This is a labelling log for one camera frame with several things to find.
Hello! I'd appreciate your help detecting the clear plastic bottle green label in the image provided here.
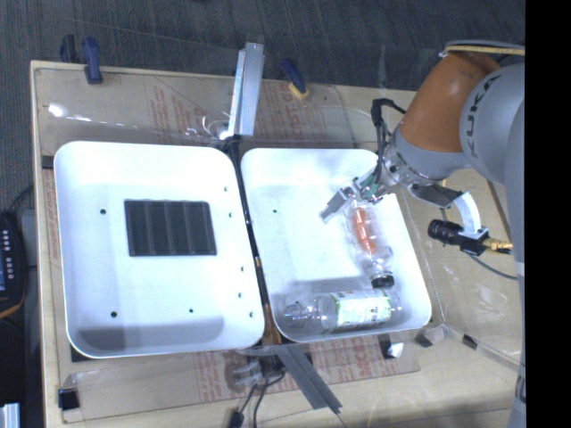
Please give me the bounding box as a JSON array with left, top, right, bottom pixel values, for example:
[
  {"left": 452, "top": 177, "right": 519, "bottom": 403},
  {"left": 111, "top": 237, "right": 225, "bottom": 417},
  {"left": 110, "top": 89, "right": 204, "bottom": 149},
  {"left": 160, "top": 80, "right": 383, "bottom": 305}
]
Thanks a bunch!
[{"left": 282, "top": 286, "right": 403, "bottom": 334}]

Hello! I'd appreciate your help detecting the clear plastic bottle orange label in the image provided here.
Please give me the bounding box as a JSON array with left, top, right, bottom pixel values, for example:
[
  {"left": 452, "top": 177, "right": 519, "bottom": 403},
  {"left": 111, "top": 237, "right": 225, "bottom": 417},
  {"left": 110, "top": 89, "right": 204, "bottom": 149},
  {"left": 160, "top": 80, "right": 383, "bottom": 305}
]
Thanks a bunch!
[{"left": 343, "top": 199, "right": 396, "bottom": 290}]

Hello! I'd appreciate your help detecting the brown cardboard board red print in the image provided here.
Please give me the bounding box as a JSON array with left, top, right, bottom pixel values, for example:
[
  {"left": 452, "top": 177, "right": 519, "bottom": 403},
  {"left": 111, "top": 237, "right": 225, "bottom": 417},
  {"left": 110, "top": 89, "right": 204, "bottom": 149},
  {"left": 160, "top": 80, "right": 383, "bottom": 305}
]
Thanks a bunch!
[{"left": 34, "top": 67, "right": 447, "bottom": 424}]

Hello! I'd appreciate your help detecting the black cylinder on white bracket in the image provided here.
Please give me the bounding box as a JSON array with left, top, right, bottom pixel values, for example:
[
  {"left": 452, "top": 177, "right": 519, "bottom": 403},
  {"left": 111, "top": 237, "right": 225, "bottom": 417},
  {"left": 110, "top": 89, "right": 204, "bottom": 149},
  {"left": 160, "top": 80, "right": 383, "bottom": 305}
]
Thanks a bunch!
[{"left": 426, "top": 189, "right": 490, "bottom": 257}]

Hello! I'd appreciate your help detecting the black block with thin wires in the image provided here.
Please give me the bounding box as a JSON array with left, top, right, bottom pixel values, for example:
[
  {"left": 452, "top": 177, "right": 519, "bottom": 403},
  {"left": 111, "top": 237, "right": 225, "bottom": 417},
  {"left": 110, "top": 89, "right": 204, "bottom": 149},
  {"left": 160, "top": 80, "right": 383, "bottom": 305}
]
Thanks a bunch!
[{"left": 255, "top": 356, "right": 287, "bottom": 379}]

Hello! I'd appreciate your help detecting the white plastic tray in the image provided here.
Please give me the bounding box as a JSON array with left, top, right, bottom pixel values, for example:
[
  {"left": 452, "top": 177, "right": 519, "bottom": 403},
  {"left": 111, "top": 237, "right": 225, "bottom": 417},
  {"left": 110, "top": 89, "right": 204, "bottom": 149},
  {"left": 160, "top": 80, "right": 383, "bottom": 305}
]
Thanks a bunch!
[
  {"left": 239, "top": 147, "right": 433, "bottom": 344},
  {"left": 53, "top": 139, "right": 266, "bottom": 359}
]

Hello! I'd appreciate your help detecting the black ribbed rectangular pad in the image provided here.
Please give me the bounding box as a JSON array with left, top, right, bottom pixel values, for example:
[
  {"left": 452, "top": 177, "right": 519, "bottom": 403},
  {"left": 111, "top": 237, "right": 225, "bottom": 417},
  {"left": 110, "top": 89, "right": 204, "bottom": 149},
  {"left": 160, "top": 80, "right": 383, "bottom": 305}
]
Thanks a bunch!
[{"left": 123, "top": 199, "right": 219, "bottom": 259}]

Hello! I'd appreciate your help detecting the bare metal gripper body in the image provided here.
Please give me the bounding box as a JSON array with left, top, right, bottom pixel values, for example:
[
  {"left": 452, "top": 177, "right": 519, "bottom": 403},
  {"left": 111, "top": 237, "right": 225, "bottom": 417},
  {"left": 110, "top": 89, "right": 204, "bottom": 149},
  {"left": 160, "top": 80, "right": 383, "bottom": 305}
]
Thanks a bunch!
[{"left": 339, "top": 145, "right": 408, "bottom": 203}]

